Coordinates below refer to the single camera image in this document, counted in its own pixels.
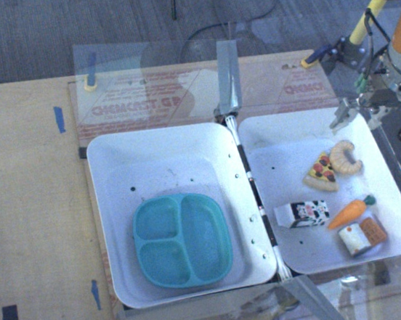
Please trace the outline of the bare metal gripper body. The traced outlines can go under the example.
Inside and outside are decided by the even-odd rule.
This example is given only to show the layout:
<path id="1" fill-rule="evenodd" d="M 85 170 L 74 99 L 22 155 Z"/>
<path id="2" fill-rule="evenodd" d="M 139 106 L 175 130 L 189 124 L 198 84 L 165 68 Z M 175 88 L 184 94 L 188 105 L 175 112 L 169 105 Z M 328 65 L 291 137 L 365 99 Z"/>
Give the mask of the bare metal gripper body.
<path id="1" fill-rule="evenodd" d="M 401 75 L 368 77 L 358 83 L 357 93 L 361 107 L 398 107 L 401 105 Z"/>

